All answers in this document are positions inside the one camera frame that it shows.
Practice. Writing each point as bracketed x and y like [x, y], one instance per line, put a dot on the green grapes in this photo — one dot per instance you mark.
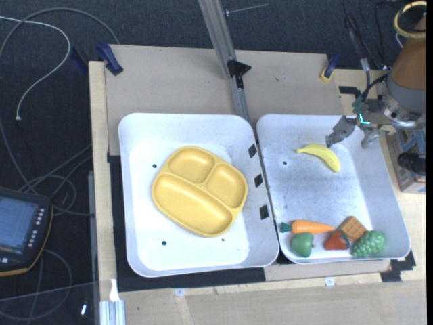
[368, 244]

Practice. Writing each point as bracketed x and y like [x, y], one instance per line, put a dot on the green pepper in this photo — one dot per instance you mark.
[301, 244]

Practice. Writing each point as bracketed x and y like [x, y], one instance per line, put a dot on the yellow divided plate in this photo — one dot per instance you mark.
[193, 201]

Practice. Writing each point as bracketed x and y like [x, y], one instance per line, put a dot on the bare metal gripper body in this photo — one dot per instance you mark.
[377, 113]

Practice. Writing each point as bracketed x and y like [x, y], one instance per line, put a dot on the brown waffle biscuit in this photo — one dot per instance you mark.
[353, 228]

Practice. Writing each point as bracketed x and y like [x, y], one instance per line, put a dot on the yellow banana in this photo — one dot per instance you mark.
[323, 154]

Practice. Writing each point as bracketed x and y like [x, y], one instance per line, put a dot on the black cylinder on white bracket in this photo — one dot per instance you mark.
[411, 162]

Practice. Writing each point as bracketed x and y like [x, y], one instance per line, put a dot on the white plastic tray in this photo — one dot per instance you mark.
[189, 254]
[314, 195]

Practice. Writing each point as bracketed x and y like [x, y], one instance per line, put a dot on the orange carrot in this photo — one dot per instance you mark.
[311, 227]

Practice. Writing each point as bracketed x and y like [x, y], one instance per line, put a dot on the red strawberry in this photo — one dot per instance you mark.
[335, 241]

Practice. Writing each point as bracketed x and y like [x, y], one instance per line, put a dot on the brown cardboard board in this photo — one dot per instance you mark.
[176, 86]

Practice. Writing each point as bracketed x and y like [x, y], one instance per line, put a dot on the brown and blue carton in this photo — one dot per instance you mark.
[411, 183]

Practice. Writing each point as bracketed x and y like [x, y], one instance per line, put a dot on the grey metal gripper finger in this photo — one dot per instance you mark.
[370, 139]
[341, 129]

